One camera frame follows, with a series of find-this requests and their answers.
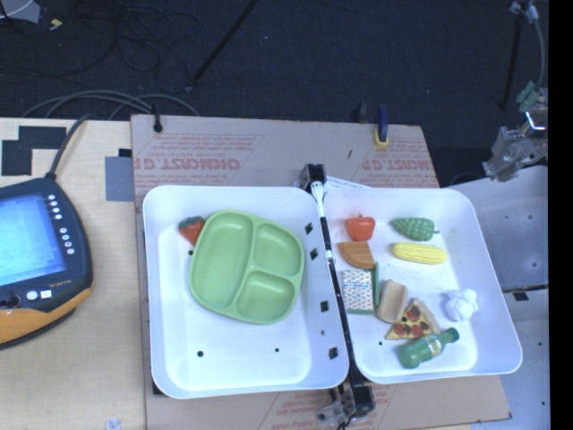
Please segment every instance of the bottle label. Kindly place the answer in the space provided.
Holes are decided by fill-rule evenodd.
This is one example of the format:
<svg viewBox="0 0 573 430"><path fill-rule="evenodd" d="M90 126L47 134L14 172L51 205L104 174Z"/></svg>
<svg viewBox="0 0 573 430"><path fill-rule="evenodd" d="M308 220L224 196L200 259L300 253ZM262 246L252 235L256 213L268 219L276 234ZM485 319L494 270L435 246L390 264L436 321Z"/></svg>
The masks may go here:
<svg viewBox="0 0 573 430"><path fill-rule="evenodd" d="M437 338L428 340L428 348L432 352L432 357L436 357L441 352L441 342Z"/></svg>

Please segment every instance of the black floor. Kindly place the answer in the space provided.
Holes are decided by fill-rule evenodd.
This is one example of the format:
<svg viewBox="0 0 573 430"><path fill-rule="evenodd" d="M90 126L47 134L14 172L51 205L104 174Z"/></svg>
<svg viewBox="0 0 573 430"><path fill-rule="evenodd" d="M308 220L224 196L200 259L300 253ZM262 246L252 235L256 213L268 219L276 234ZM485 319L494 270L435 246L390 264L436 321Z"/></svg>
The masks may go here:
<svg viewBox="0 0 573 430"><path fill-rule="evenodd" d="M485 176L499 129L524 121L516 96L540 72L540 44L514 1L35 0L34 16L2 0L0 116L126 120L157 106L344 122L383 104L391 123L423 128L451 185ZM546 86L549 3L535 9Z"/></svg>

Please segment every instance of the yellow corn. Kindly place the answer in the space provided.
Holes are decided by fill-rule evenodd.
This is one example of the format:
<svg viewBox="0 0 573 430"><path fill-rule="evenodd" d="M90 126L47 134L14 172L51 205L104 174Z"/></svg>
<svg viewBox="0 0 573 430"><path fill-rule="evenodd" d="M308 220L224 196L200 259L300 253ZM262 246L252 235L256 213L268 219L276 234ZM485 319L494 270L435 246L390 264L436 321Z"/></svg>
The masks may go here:
<svg viewBox="0 0 573 430"><path fill-rule="evenodd" d="M446 251L435 245L412 244L410 242L396 242L392 247L392 252L402 260L425 264L440 264L448 258Z"/></svg>

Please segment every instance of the white crumpled object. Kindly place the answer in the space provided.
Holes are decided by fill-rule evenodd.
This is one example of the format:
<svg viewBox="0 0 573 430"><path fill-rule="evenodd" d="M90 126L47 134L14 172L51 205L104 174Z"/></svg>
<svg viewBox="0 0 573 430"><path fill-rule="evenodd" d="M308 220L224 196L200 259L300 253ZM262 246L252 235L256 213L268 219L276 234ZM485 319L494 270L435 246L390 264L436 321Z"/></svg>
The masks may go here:
<svg viewBox="0 0 573 430"><path fill-rule="evenodd" d="M446 312L453 321L463 322L468 320L478 309L477 293L471 288L449 292Z"/></svg>

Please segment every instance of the pizza slice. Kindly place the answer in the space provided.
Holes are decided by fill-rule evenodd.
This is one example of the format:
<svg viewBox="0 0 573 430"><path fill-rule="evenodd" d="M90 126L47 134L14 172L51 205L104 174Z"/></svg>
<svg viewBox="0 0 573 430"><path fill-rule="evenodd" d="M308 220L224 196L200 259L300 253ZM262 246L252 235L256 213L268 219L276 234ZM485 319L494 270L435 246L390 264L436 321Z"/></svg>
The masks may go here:
<svg viewBox="0 0 573 430"><path fill-rule="evenodd" d="M402 318L394 323L385 336L387 340L414 340L424 334L440 334L440 326L432 311L418 298L409 305Z"/></svg>

